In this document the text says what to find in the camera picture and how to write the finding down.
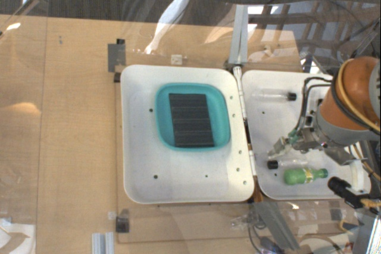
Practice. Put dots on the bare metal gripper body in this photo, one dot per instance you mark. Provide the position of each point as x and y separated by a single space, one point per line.
309 139

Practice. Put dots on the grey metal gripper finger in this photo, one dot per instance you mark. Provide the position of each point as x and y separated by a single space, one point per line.
286 142
275 151

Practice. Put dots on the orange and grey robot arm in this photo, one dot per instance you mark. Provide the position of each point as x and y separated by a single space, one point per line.
354 92

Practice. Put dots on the clear plastic bottle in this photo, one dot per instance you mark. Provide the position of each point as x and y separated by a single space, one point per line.
268 95
290 163

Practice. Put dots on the white plastic tray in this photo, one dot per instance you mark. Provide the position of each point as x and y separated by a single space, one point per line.
268 125
143 134

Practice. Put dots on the green bottle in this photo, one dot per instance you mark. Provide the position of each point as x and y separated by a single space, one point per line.
297 176

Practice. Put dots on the black ribbed rectangular packet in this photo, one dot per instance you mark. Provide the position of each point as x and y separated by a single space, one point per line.
192 120

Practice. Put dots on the teal bowl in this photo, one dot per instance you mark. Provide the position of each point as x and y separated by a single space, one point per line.
162 116

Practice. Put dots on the black cylinder on white bracket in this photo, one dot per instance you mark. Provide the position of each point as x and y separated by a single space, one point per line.
346 188

